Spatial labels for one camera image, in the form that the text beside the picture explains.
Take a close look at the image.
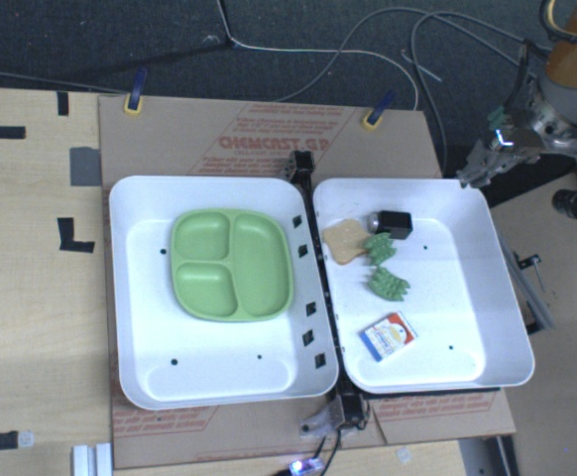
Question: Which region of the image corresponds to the black can with silver end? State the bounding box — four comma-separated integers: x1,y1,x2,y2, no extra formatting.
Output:
366,209,414,241

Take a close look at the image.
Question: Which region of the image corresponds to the black block with thin wires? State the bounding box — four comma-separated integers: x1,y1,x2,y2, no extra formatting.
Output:
287,150,316,185
335,392,370,431

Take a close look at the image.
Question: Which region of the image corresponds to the black cylinder on white bracket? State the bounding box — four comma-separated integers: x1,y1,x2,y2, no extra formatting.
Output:
551,188,577,221

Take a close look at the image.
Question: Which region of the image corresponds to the white plastic tray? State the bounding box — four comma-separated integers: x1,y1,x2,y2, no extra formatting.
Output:
312,177,536,396
107,174,341,412

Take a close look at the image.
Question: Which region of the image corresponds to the white red and blue carton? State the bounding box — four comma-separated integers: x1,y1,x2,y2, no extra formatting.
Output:
358,310,419,364

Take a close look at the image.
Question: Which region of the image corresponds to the tan bread slice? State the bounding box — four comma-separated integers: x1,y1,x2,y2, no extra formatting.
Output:
321,217,373,268

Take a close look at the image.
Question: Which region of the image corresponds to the green divided plate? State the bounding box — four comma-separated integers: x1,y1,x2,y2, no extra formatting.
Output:
170,207,295,324

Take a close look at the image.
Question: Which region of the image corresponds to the thin black and white rod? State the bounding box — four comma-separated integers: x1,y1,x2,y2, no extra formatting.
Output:
298,176,352,439

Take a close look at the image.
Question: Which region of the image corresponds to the brown cardboard board red print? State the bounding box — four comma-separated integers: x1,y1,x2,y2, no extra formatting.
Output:
96,93,518,471

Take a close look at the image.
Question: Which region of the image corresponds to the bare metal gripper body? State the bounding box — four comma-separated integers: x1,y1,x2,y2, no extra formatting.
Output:
486,110,577,167

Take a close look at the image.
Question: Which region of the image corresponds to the green broccoli piece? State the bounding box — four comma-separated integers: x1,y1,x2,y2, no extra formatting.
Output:
366,265,412,303
362,231,399,268

